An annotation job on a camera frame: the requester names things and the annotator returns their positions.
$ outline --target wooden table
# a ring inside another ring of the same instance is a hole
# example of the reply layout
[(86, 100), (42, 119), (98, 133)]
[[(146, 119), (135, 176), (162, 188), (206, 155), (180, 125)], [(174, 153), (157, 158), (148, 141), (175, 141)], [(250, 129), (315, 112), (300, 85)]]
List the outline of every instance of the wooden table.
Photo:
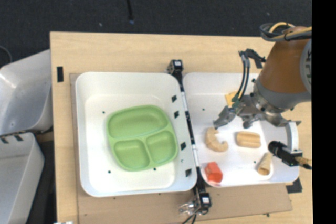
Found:
[[(113, 201), (113, 198), (92, 200), (81, 190), (76, 176), (70, 74), (87, 71), (164, 72), (172, 59), (183, 60), (184, 73), (241, 73), (239, 50), (251, 48), (261, 56), (267, 56), (271, 47), (272, 43), (259, 37), (50, 33), (57, 220), (80, 224), (110, 223), (111, 212), (104, 206), (111, 203), (113, 211), (113, 202), (119, 207), (127, 205), (119, 208), (127, 214), (123, 223), (131, 220), (133, 223), (149, 223), (149, 219), (172, 223), (183, 222), (186, 218), (173, 216), (177, 209), (174, 203), (179, 197), (185, 198), (185, 194), (137, 195)], [(253, 66), (251, 72), (259, 70)], [(311, 158), (311, 103), (299, 104), (294, 111), (284, 113), (284, 117), (302, 121), (298, 126), (300, 148), (305, 157)], [(303, 192), (290, 195), (284, 184), (228, 188), (221, 193), (211, 189), (217, 204), (197, 221), (206, 224), (312, 223), (312, 172), (301, 168), (300, 180)], [(139, 209), (137, 200), (141, 199), (148, 205)], [(137, 210), (143, 213), (134, 215)], [(146, 216), (150, 210), (152, 217)]]

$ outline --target green plate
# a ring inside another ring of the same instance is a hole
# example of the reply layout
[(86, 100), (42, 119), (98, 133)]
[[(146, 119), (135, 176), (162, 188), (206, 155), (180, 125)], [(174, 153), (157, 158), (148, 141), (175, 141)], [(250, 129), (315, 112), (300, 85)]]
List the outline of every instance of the green plate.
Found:
[(177, 156), (173, 126), (154, 105), (123, 109), (109, 115), (107, 134), (118, 164), (128, 171), (164, 165)]

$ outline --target brown cylinder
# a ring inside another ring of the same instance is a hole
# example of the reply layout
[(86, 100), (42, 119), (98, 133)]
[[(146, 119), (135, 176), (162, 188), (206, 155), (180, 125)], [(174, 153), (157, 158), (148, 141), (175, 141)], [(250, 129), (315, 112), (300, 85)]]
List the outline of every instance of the brown cylinder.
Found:
[[(285, 33), (304, 28), (302, 26), (289, 28)], [(307, 42), (308, 39), (276, 42), (260, 73), (260, 83), (274, 92), (306, 92), (300, 74), (300, 59)]]

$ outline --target table surface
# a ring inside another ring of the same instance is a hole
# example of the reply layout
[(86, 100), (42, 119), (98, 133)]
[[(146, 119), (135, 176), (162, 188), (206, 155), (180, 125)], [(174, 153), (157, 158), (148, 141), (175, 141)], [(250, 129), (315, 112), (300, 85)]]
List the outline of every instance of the table surface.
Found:
[[(73, 124), (71, 117), (71, 73), (87, 71), (164, 72), (172, 59), (182, 59), (184, 73), (242, 72), (239, 50), (254, 49), (267, 56), (272, 43), (260, 37), (220, 37), (151, 34), (98, 34), (51, 32), (52, 100), (56, 170), (57, 220), (79, 222), (78, 191)], [(63, 67), (59, 83), (57, 68)], [(260, 70), (254, 66), (251, 72)], [(284, 117), (301, 120), (300, 149), (311, 158), (311, 102), (302, 103)], [(213, 219), (201, 223), (312, 223), (312, 172), (300, 169), (303, 192), (290, 194), (292, 210), (265, 215)]]

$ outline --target red object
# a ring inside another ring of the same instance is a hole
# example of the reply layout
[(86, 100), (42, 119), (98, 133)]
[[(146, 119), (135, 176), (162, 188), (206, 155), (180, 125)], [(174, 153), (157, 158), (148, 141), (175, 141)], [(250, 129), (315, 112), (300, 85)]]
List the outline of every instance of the red object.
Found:
[(205, 174), (209, 181), (213, 182), (221, 182), (223, 179), (223, 173), (221, 169), (219, 169), (216, 162), (208, 163), (208, 165), (205, 167)]

